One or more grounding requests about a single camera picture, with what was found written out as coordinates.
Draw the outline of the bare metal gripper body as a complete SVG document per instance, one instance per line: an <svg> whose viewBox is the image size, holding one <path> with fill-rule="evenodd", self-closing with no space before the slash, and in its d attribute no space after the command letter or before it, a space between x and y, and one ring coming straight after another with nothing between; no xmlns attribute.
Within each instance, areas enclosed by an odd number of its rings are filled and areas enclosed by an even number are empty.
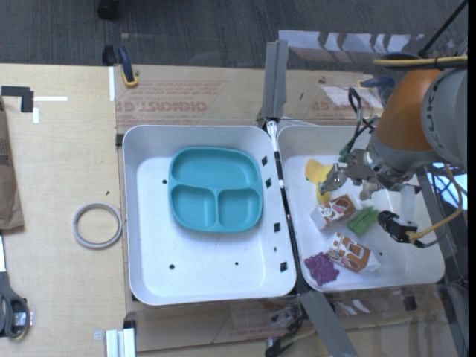
<svg viewBox="0 0 476 357"><path fill-rule="evenodd" d="M354 185L362 185L364 181L380 183L385 189L392 192L400 192L409 187L414 193L419 193L422 187L418 184L410 184L413 173L404 173L395 170L390 165L377 158L371 158L374 154L367 149L353 149L345 161L345 173L353 180Z"/></svg>

